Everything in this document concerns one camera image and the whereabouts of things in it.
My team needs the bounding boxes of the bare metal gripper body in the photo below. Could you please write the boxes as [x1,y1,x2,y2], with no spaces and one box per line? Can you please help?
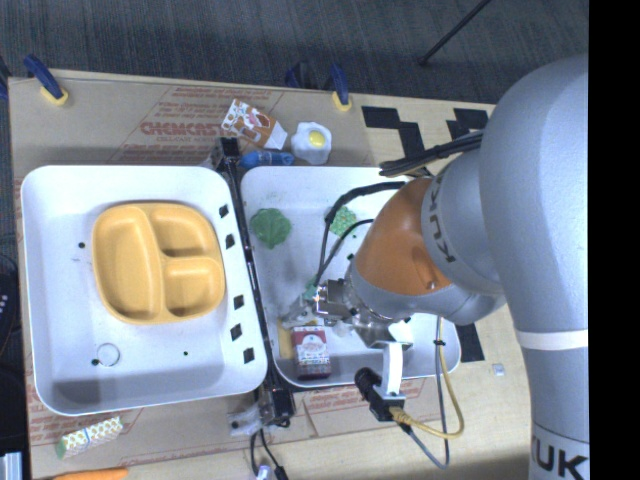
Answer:
[313,277,397,350]

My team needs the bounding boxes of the yellow flat toy slice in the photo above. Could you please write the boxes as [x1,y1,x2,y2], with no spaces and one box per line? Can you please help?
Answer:
[276,319,297,360]

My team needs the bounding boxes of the red carton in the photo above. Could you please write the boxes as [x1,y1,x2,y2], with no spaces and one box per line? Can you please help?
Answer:
[290,325,333,382]

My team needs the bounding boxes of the green dotted toy vegetable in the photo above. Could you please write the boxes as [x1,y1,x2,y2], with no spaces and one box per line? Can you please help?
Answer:
[326,204,359,240]

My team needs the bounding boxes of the green lettuce leaf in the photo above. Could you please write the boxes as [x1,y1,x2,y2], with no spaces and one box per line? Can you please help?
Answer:
[249,207,293,251]

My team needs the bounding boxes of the white plastic tray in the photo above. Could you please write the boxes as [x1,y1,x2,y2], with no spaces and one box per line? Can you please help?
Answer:
[239,165,462,389]
[19,164,270,418]

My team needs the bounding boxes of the blue bottle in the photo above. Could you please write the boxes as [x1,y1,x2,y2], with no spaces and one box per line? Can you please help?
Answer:
[238,150,296,171]

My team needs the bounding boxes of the white fried egg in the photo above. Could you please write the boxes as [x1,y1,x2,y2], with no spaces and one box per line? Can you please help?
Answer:
[290,121,333,166]

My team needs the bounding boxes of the yellow divided plate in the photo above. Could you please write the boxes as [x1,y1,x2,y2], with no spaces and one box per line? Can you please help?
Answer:
[91,202,227,326]

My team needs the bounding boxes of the orange and white carton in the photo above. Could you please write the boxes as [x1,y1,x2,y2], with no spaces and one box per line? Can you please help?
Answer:
[220,98,289,151]

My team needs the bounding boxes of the green and white patterned box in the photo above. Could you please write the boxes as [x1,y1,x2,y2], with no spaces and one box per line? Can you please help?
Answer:
[54,415,125,461]

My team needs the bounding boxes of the brown cardboard board red print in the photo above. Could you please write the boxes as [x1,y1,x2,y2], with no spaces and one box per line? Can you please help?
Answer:
[7,67,532,480]

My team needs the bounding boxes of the orange carrot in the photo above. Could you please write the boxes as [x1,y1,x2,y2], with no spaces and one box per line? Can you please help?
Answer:
[51,466,130,480]

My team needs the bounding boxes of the black cylinder on white bracket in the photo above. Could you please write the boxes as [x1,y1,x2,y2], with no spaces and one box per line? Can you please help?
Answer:
[353,339,416,423]

